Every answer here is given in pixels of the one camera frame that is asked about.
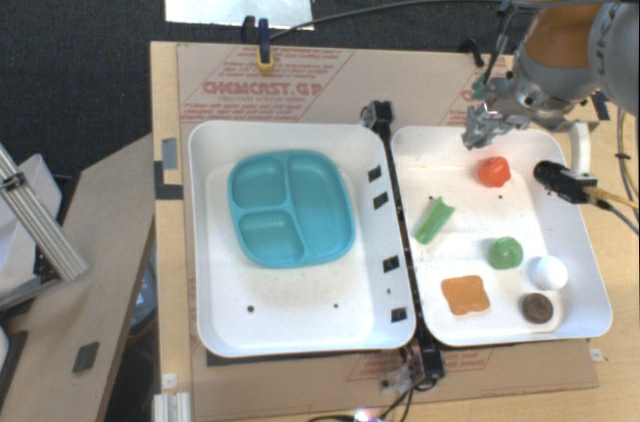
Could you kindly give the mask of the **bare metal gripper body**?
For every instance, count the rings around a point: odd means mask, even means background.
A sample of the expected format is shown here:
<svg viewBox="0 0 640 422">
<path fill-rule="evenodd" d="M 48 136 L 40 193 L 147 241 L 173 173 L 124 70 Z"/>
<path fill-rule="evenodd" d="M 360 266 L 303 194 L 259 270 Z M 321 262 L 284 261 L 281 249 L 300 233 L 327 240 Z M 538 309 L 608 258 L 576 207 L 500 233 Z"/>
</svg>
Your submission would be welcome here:
<svg viewBox="0 0 640 422">
<path fill-rule="evenodd" d="M 552 132 L 567 123 L 565 115 L 574 108 L 567 101 L 547 93 L 536 83 L 516 77 L 478 79 L 472 85 L 471 120 L 483 128 L 499 128 L 500 136 L 525 130 L 531 123 Z"/>
</svg>

